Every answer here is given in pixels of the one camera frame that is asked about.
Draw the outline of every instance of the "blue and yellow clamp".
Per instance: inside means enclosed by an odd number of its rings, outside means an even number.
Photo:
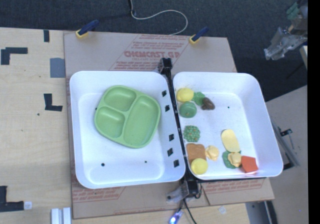
[[[209,31],[209,28],[207,26],[202,28],[198,33],[192,35],[189,38],[189,42],[191,44],[196,44],[199,41],[200,37],[203,36],[207,31]]]
[[[93,20],[91,21],[90,23],[86,24],[85,26],[83,26],[80,30],[77,30],[75,33],[76,33],[76,36],[79,38],[79,39],[82,39],[83,37],[87,36],[88,35],[88,32],[89,31],[92,31],[94,30],[99,24],[99,21],[98,20]]]

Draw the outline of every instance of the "cardboard sheet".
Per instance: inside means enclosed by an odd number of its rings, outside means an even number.
[[[107,216],[176,209],[166,202],[166,193],[179,182],[88,189],[75,175],[69,80],[78,71],[153,71],[161,58],[171,58],[172,76],[182,71],[236,72],[227,38],[201,37],[191,45],[188,36],[120,34],[89,32],[78,39],[74,32],[64,33],[68,129],[71,159],[73,218]],[[269,200],[274,198],[268,178],[203,183],[200,199],[190,207]]]

